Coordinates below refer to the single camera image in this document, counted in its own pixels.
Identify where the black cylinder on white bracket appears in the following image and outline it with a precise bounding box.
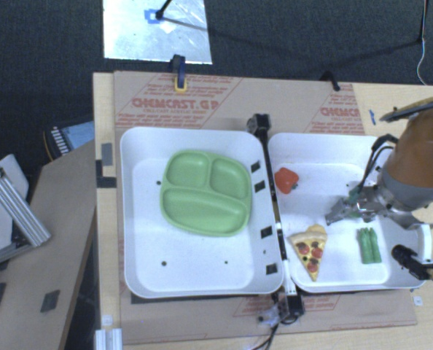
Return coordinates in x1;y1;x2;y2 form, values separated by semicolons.
391;222;433;281

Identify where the thin black and white rod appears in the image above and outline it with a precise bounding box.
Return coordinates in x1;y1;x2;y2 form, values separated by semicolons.
259;129;294;292

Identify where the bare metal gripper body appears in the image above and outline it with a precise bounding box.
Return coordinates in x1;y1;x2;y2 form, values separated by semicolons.
348;185;397;219

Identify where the pizza slice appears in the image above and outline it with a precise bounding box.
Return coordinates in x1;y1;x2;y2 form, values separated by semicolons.
287;223;329;283

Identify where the white plastic tray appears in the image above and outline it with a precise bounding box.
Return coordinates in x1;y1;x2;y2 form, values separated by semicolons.
119;125;286;300
267;132;432;294

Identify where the red bell pepper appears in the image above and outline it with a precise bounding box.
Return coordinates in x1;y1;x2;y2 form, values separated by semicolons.
273;166;300;195

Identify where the green asparagus bundle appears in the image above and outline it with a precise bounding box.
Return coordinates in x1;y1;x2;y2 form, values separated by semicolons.
356;227;383;265

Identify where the brown cardboard board red print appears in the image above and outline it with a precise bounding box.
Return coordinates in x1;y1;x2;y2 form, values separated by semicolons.
112;70;420;346

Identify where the green divided plate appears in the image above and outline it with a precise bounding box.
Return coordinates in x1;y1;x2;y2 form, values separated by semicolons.
159;149;254;238

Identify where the black block with thin wires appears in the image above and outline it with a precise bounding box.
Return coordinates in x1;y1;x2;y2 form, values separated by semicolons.
246;113;273;136
276;290;306;324

